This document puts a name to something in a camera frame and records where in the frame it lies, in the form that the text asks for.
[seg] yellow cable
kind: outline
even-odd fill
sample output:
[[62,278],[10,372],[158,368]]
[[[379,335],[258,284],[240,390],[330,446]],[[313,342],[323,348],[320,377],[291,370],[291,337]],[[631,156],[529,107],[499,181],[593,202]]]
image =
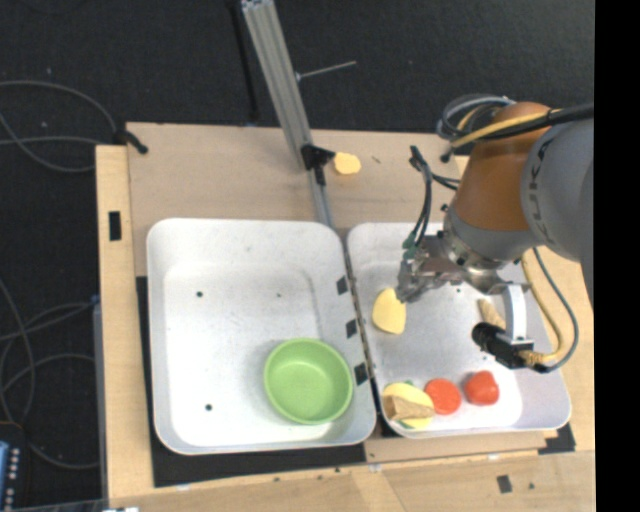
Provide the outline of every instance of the yellow cable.
[[564,337],[562,336],[562,331],[560,331],[558,324],[556,324],[556,322],[551,317],[551,313],[547,309],[547,306],[544,304],[544,302],[540,298],[540,295],[538,294],[538,290],[533,285],[533,281],[531,280],[531,275],[529,273],[528,267],[529,267],[529,263],[525,260],[525,258],[522,258],[522,270],[527,279],[527,282],[531,285],[531,293],[535,297],[536,302],[540,307],[540,311],[542,311],[542,314],[549,322],[549,325],[551,325],[553,332],[556,334],[556,337],[558,338],[558,345],[556,346],[556,349],[549,354],[543,354],[541,352],[534,352],[530,350],[523,350],[520,353],[520,355],[530,363],[544,363],[544,362],[556,359],[558,357],[558,355],[562,351],[562,347],[564,346]]
[[507,119],[499,123],[490,124],[489,126],[480,128],[475,132],[471,132],[469,135],[465,135],[464,137],[461,137],[457,140],[452,141],[451,147],[459,148],[460,146],[464,146],[469,142],[473,142],[474,140],[478,140],[482,137],[486,137],[487,135],[491,135],[492,133],[499,132],[500,130],[511,128],[513,126],[518,126],[519,124],[528,123],[530,121],[544,119],[545,117],[547,117],[548,113],[549,112],[543,112],[541,114],[529,114],[527,116],[514,117],[513,119]]

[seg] red tomato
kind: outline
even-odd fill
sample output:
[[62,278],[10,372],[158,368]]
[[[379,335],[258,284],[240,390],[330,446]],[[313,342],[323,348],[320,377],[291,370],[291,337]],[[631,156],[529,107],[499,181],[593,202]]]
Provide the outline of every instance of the red tomato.
[[500,389],[493,374],[481,370],[471,376],[464,385],[467,400],[476,405],[493,405],[500,398]]
[[462,404],[458,387],[447,379],[432,379],[427,382],[424,392],[433,400],[436,414],[453,414]]

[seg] brown cylinder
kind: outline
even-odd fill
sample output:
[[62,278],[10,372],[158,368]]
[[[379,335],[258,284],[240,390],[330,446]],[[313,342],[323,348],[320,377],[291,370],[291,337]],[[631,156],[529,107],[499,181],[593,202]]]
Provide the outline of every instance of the brown cylinder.
[[[498,112],[493,123],[547,110],[549,107],[540,103],[515,103]],[[547,130],[475,145],[453,200],[461,220],[494,231],[529,229],[520,203],[520,177],[531,147]]]

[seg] green bowl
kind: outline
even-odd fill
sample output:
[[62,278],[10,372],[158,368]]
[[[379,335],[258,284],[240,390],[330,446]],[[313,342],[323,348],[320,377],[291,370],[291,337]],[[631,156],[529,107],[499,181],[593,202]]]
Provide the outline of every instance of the green bowl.
[[353,395],[344,358],[330,345],[310,338],[285,341],[269,354],[264,387],[280,414],[304,425],[335,420]]

